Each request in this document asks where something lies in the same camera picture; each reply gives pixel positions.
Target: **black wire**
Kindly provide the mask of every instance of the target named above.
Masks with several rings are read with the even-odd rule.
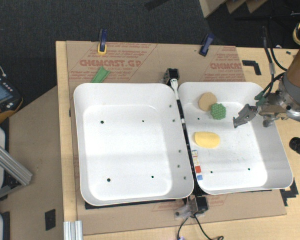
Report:
[[[264,37],[263,37],[263,48],[264,48],[264,50],[265,50],[265,54],[266,54],[266,56],[267,56],[267,58],[268,58],[269,63],[272,64],[273,61],[272,61],[272,58],[271,58],[271,55],[270,55],[270,52],[269,52],[268,38],[267,38],[268,33],[267,33],[267,32],[268,32],[268,30],[267,30],[267,28],[264,26],[264,27],[263,27],[263,34],[264,34]]]
[[[269,91],[267,92],[267,94],[264,96],[265,98],[268,98],[268,96],[270,95],[273,87],[274,87],[274,83],[275,83],[275,75],[271,74],[271,82],[269,84]]]
[[[207,236],[207,234],[205,233],[204,229],[202,228],[201,223],[200,223],[200,221],[198,220],[197,214],[196,214],[196,213],[194,214],[194,218],[195,218],[196,222],[198,222],[198,225],[199,225],[199,227],[200,227],[202,233],[205,235],[205,237],[208,238],[208,240],[212,240],[209,236]],[[217,240],[224,240],[224,239],[225,239],[224,236],[220,236],[220,237],[218,237]]]
[[[181,231],[181,228],[183,227],[183,225],[187,222],[187,220],[189,219],[190,217],[186,218],[184,220],[184,222],[181,224],[179,230],[178,230],[178,235],[177,235],[177,240],[180,240],[180,231]]]
[[[284,76],[285,73],[281,73],[279,75],[277,75],[274,79],[273,79],[273,82],[276,82],[278,81],[279,79],[281,79],[283,76]],[[267,85],[267,87],[263,90],[263,92],[265,93],[269,88],[271,87],[271,83],[269,83]]]
[[[198,220],[197,214],[196,214],[196,213],[195,213],[193,216],[190,216],[190,217],[186,218],[186,219],[183,221],[183,223],[181,224],[181,226],[180,226],[180,228],[179,228],[179,230],[178,230],[177,240],[180,240],[180,231],[181,231],[181,228],[183,227],[183,225],[187,222],[187,220],[188,220],[189,218],[195,219],[196,222],[198,223],[198,225],[199,225],[199,227],[200,227],[202,233],[205,235],[205,237],[206,237],[208,240],[212,240],[212,239],[206,234],[206,232],[204,231],[204,229],[202,228],[201,223],[200,223],[200,221]],[[224,236],[220,236],[217,240],[224,240],[224,239],[225,239]]]
[[[272,39],[272,36],[271,36],[271,33],[270,33],[270,20],[268,21],[268,26],[267,26],[267,29],[266,29],[266,39],[267,39],[267,43],[269,45],[269,48],[270,48],[270,51],[271,51],[271,55],[273,57],[273,60],[275,62],[275,64],[277,64],[277,66],[282,69],[283,71],[288,71],[288,69],[286,69],[285,67],[283,67],[279,61],[277,60],[276,58],[276,55],[275,55],[275,51],[274,51],[274,46],[273,46],[273,39]]]

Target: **clamp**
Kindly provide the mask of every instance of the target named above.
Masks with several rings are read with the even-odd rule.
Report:
[[[209,51],[209,47],[212,44],[212,42],[215,40],[215,35],[210,33],[207,34],[205,39],[202,42],[202,47],[200,49],[199,54],[206,57]]]
[[[101,29],[99,34],[99,40],[100,43],[98,45],[98,54],[105,55],[107,53],[107,36],[108,36],[108,30]]]

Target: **green block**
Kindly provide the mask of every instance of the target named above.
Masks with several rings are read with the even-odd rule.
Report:
[[[215,120],[225,119],[227,114],[227,109],[222,104],[213,104],[211,106],[211,115]]]
[[[105,70],[105,68],[103,66],[100,67],[98,73],[92,79],[91,83],[102,83],[109,76],[110,73],[111,72],[108,70]]]

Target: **tan round object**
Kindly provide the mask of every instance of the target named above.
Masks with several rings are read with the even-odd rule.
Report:
[[[210,111],[211,106],[217,103],[217,97],[212,92],[203,94],[199,100],[199,108],[203,111]]]

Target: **dark carpet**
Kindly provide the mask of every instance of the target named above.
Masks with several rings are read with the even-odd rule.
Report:
[[[152,10],[154,0],[0,0],[0,65],[24,98],[24,106],[57,85],[56,41],[108,41],[201,44],[214,33],[214,45],[262,47],[268,20],[240,17],[300,13],[300,0],[269,0],[255,13],[246,5],[229,14],[222,5],[204,18],[199,0],[170,0]],[[273,43],[298,49],[292,39],[295,18],[270,20]]]

